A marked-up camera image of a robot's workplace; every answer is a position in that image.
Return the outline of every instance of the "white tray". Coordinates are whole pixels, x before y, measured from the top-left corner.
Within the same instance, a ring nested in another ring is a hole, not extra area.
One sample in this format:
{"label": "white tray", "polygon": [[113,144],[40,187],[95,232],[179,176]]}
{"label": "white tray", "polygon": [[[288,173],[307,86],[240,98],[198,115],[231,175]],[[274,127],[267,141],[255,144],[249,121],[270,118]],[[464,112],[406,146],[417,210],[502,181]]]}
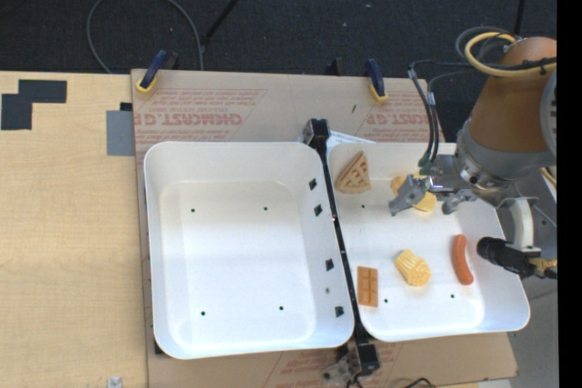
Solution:
{"label": "white tray", "polygon": [[[454,149],[454,144],[441,144],[439,153],[452,154]],[[378,269],[378,307],[359,306],[368,332],[395,342],[523,328],[529,304],[520,278],[477,255],[483,236],[504,238],[494,208],[477,200],[444,215],[438,203],[430,213],[411,208],[392,216],[387,206],[394,198],[390,182],[418,171],[426,144],[338,144],[328,155],[334,180],[360,150],[367,157],[372,189],[335,192],[335,198],[354,282],[359,265]],[[469,286],[460,284],[451,262],[457,234],[467,237],[467,261],[475,276]],[[432,277],[422,287],[408,285],[394,266],[406,248],[430,267]]]}
{"label": "white tray", "polygon": [[144,160],[154,333],[177,359],[337,347],[354,329],[317,153],[154,145]]}

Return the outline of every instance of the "metal device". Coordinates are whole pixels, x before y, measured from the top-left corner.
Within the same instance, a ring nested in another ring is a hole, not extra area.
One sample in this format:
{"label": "metal device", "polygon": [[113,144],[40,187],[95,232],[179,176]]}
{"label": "metal device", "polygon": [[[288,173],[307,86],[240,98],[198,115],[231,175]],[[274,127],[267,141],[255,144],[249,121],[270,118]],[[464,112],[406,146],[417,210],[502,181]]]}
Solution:
{"label": "metal device", "polygon": [[[471,49],[493,38],[505,42],[502,57],[485,65]],[[420,172],[425,177],[410,174],[389,201],[390,212],[414,206],[427,192],[442,202],[444,214],[477,198],[506,208],[513,218],[513,241],[484,237],[477,245],[479,256],[521,276],[557,279],[557,259],[542,258],[535,246],[531,208],[536,198],[517,187],[536,170],[557,164],[557,41],[487,32],[468,41],[464,53],[488,78],[457,135],[457,149],[433,157]]]}

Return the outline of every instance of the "black floor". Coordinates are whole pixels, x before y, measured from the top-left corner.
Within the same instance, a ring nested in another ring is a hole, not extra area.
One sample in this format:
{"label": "black floor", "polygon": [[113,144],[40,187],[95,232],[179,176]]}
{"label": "black floor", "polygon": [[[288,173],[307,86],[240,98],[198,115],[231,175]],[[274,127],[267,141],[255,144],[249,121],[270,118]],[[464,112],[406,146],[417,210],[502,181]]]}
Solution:
{"label": "black floor", "polygon": [[[341,57],[343,75],[362,75],[374,58],[384,76],[406,77],[415,61],[457,62],[469,28],[557,39],[557,0],[239,0],[220,23],[231,1],[0,0],[0,70],[127,74],[165,49],[181,69],[321,75]],[[430,81],[451,68],[418,71]],[[448,141],[484,79],[434,82]]]}

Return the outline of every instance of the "red sausage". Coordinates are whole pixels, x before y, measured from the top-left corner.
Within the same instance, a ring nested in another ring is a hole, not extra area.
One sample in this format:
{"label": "red sausage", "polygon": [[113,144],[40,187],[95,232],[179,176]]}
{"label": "red sausage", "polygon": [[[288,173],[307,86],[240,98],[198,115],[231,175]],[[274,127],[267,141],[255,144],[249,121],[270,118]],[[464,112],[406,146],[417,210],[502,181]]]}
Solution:
{"label": "red sausage", "polygon": [[458,281],[462,284],[472,284],[473,274],[469,270],[467,258],[465,257],[465,248],[467,247],[467,237],[464,234],[458,234],[453,240],[453,267],[457,274]]}

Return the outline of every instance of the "toy pizza slice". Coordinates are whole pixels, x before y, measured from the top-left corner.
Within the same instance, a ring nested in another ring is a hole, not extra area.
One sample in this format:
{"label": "toy pizza slice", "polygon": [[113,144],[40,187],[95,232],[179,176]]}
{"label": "toy pizza slice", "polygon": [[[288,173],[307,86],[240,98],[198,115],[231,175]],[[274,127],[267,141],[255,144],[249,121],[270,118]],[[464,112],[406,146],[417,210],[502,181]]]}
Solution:
{"label": "toy pizza slice", "polygon": [[367,159],[364,151],[356,154],[352,163],[337,178],[336,189],[342,193],[363,193],[372,188],[367,172]]}

